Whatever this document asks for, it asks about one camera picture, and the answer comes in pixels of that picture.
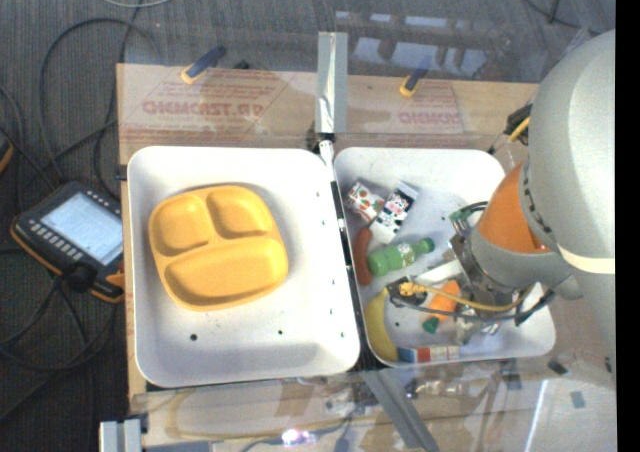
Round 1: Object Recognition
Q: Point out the yellow banana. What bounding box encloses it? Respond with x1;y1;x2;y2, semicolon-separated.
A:
363;287;400;364

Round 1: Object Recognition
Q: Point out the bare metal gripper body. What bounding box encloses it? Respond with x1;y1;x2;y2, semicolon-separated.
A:
447;229;519;311

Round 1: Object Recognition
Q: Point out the orange carrot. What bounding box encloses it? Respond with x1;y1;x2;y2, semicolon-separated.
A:
422;279;462;335

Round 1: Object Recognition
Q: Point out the white carton with cow print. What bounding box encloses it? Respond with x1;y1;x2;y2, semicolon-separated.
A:
369;181;420;245

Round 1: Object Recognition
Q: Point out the brown cardboard board red print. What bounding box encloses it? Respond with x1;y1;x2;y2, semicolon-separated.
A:
115;63;617;447

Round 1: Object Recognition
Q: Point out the green bottle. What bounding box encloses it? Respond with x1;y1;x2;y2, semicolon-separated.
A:
366;237;436;277

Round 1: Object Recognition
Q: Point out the white plastic tray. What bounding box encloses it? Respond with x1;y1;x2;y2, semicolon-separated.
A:
332;146;557;369
126;145;362;389

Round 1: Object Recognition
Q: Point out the yellow divided plate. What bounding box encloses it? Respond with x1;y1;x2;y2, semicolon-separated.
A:
147;184;290;312

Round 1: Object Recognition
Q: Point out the white carton with fruit print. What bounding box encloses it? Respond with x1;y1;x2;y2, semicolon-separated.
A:
344;181;386;223

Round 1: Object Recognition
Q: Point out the brown sausage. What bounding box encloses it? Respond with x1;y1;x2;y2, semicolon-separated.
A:
353;227;375;286

